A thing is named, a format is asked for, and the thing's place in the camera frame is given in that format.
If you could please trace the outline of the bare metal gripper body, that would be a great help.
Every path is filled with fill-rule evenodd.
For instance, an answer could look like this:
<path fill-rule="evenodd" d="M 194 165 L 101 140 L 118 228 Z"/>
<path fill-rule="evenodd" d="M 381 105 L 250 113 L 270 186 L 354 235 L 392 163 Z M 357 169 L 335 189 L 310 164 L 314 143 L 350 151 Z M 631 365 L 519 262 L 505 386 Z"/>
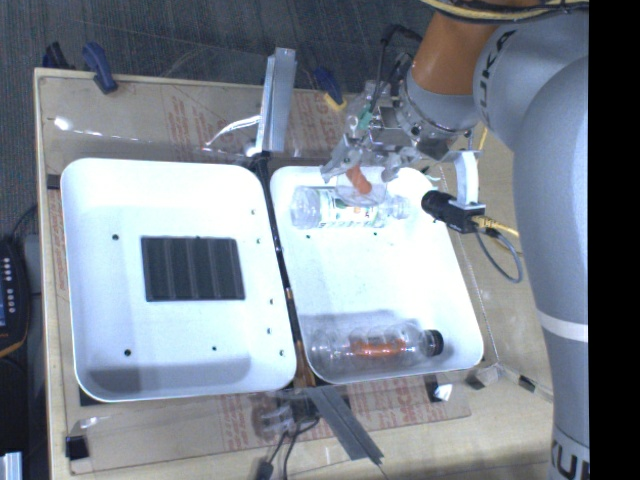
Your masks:
<path fill-rule="evenodd" d="M 473 129 L 473 97 L 368 82 L 346 109 L 341 163 L 440 161 Z"/>

